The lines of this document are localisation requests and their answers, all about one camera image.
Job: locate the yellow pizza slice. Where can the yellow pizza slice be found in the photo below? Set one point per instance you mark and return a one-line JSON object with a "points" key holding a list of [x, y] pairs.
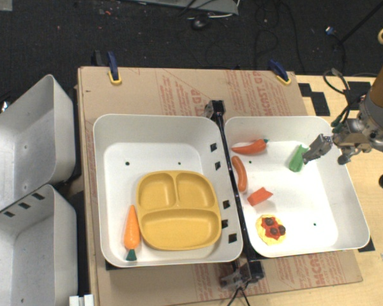
{"points": [[269, 231]]}

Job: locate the brown cardboard board red print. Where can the brown cardboard board red print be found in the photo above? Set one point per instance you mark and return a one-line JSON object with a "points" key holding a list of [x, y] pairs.
{"points": [[147, 91]]}

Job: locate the thin black rod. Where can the thin black rod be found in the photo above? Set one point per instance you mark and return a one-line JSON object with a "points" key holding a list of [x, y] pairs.
{"points": [[228, 158]]}

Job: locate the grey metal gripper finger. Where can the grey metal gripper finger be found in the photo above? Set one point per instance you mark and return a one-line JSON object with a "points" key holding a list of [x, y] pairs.
{"points": [[318, 147]]}

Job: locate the orange carrot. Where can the orange carrot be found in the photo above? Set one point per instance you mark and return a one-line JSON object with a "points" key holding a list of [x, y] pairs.
{"points": [[132, 228]]}

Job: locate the orange wedge piece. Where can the orange wedge piece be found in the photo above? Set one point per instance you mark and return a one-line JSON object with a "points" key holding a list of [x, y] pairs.
{"points": [[258, 197]]}

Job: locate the orange chili pepper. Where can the orange chili pepper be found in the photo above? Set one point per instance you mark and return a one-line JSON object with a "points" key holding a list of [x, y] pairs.
{"points": [[250, 147]]}

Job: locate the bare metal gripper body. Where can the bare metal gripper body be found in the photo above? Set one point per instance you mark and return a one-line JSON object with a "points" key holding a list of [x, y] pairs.
{"points": [[351, 139]]}

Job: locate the green toy pepper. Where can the green toy pepper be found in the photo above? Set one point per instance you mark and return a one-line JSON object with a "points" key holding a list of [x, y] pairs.
{"points": [[295, 163]]}

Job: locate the yellow divided plate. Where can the yellow divided plate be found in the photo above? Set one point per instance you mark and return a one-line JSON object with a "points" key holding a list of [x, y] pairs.
{"points": [[178, 215]]}

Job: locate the white plastic tray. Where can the white plastic tray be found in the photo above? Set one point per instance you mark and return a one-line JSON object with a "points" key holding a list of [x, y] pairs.
{"points": [[28, 145], [306, 202], [28, 253], [159, 132]]}

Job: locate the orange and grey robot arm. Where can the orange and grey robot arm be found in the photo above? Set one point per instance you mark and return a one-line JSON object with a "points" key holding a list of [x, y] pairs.
{"points": [[379, 91]]}

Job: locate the orange sausage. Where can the orange sausage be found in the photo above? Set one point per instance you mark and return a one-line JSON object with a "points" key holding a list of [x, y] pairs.
{"points": [[241, 174]]}

